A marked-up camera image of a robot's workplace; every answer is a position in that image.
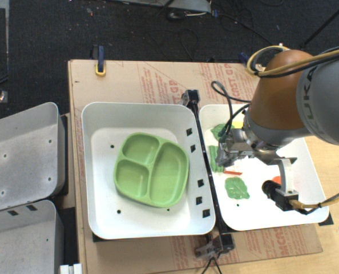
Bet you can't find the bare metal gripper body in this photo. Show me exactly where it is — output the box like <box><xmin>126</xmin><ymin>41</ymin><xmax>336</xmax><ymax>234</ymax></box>
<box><xmin>218</xmin><ymin>127</ymin><xmax>277</xmax><ymax>166</ymax></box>

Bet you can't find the green bean pod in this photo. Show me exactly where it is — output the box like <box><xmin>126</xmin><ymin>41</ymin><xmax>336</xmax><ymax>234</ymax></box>
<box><xmin>209</xmin><ymin>144</ymin><xmax>225</xmax><ymax>174</ymax></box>

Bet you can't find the thin black rod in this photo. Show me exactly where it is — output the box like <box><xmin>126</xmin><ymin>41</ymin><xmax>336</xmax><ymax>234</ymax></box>
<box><xmin>189</xmin><ymin>100</ymin><xmax>229</xmax><ymax>237</ymax></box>

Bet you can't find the green divided plate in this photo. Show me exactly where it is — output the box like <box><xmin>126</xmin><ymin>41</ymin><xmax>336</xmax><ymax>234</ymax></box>
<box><xmin>112</xmin><ymin>132</ymin><xmax>191</xmax><ymax>209</ymax></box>

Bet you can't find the white plastic tray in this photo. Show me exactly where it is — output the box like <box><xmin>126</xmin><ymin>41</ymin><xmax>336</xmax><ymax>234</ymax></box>
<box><xmin>81</xmin><ymin>101</ymin><xmax>217</xmax><ymax>240</ymax></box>
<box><xmin>199</xmin><ymin>103</ymin><xmax>330</xmax><ymax>232</ymax></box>

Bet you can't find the brown cardboard board red print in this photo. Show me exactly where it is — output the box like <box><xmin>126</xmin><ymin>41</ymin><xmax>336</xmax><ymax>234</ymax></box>
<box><xmin>68</xmin><ymin>60</ymin><xmax>324</xmax><ymax>271</ymax></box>

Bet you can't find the black cylinder on white bracket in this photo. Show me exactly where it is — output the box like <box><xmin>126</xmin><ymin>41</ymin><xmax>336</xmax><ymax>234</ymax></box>
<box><xmin>261</xmin><ymin>157</ymin><xmax>300</xmax><ymax>211</ymax></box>

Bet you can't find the black block with thin wires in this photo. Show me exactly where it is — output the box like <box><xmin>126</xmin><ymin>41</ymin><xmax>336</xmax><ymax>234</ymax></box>
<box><xmin>181</xmin><ymin>89</ymin><xmax>200</xmax><ymax>106</ymax></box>
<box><xmin>194</xmin><ymin>232</ymin><xmax>235</xmax><ymax>259</ymax></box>

